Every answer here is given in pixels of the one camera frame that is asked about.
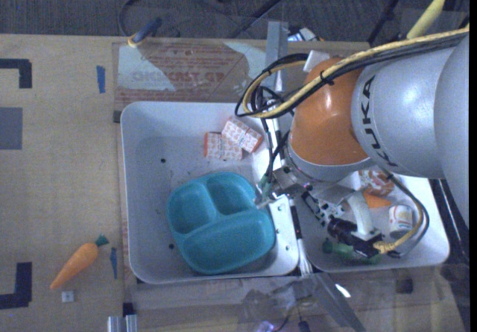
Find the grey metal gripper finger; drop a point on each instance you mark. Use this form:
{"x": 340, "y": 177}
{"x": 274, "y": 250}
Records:
{"x": 265, "y": 203}

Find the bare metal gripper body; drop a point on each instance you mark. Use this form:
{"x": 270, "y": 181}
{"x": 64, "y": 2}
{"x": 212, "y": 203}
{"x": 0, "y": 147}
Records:
{"x": 286, "y": 182}

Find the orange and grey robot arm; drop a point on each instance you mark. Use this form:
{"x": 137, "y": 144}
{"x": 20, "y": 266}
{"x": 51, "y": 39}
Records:
{"x": 402, "y": 110}

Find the teal divided plate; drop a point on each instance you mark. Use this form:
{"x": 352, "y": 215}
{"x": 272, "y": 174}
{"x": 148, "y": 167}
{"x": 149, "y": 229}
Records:
{"x": 220, "y": 226}

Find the orange and white carton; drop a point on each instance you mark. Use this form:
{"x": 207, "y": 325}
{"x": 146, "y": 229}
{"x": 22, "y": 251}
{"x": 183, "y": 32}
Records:
{"x": 220, "y": 147}
{"x": 242, "y": 134}

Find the green toy vegetable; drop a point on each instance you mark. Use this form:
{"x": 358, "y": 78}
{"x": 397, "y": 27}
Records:
{"x": 341, "y": 249}

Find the orange and white round packet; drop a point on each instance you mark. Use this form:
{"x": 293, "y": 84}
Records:
{"x": 378, "y": 181}

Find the orange wedge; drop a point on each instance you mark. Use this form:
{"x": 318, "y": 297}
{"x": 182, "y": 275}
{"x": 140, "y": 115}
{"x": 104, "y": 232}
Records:
{"x": 376, "y": 201}

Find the white plastic tray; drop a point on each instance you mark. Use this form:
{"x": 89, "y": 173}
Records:
{"x": 149, "y": 188}
{"x": 432, "y": 248}

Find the white can with orange print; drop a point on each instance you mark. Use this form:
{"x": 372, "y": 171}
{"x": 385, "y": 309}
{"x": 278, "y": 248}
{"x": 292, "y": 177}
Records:
{"x": 400, "y": 219}

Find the orange toy carrot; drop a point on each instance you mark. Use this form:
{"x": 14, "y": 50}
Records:
{"x": 76, "y": 261}

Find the small white square block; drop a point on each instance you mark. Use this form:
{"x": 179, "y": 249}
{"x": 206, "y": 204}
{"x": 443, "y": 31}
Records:
{"x": 68, "y": 296}

